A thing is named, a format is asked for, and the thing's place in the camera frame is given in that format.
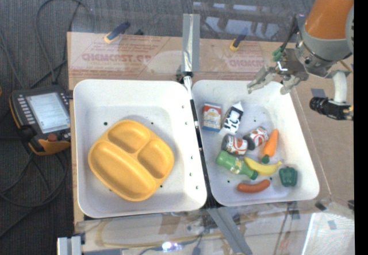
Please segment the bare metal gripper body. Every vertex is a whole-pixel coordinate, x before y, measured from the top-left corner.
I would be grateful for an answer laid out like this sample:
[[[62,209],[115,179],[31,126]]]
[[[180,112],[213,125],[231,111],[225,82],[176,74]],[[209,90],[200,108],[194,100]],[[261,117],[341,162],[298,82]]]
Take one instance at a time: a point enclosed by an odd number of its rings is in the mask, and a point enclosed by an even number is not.
[[[297,42],[295,47],[285,44],[276,49],[276,73],[286,79],[304,81],[314,75],[326,78],[337,62],[336,42]]]

